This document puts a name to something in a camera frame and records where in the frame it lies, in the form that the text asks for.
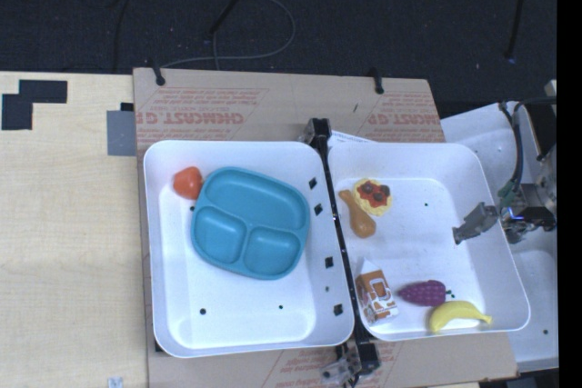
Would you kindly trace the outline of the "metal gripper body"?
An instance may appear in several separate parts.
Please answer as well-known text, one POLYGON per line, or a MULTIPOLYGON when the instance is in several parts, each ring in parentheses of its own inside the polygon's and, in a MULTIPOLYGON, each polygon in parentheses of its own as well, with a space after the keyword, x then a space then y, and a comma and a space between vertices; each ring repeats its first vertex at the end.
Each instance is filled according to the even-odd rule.
POLYGON ((552 231, 557 226, 557 198, 545 186, 508 184, 498 195, 500 221, 510 244, 538 228, 552 231))

